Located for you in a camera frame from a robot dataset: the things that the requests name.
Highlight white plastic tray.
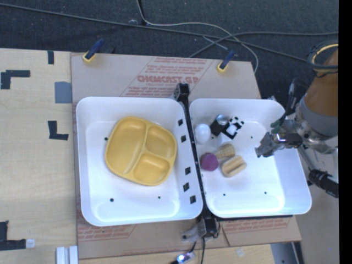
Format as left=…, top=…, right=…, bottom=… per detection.
left=189, top=98, right=313, bottom=219
left=76, top=96, right=204, bottom=227

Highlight white egg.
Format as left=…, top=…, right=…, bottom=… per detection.
left=194, top=123, right=212, bottom=145

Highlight brown cardboard board red print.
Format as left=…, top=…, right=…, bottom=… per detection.
left=70, top=52, right=303, bottom=260

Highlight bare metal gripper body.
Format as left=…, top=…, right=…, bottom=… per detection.
left=271, top=119, right=338, bottom=154

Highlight tan bread roll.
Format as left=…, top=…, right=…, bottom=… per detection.
left=214, top=142, right=237, bottom=160

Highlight purple grapes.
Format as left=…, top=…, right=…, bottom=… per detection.
left=199, top=152, right=220, bottom=172

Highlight thin black rod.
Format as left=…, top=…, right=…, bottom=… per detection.
left=181, top=99, right=211, bottom=221

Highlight black and white carton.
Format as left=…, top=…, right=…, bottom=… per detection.
left=221, top=115, right=245, bottom=140

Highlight black can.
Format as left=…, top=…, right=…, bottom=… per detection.
left=210, top=114, right=230, bottom=137

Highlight tan hot dog bun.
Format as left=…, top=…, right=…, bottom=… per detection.
left=220, top=155, right=248, bottom=178

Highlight yellow divided plate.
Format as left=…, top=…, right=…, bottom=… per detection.
left=104, top=115, right=178, bottom=187

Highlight black block with thin wires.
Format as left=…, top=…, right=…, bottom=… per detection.
left=202, top=217, right=220, bottom=238
left=175, top=82, right=191, bottom=102

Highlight black cylinder on white bracket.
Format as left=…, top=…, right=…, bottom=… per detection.
left=298, top=146, right=339, bottom=199

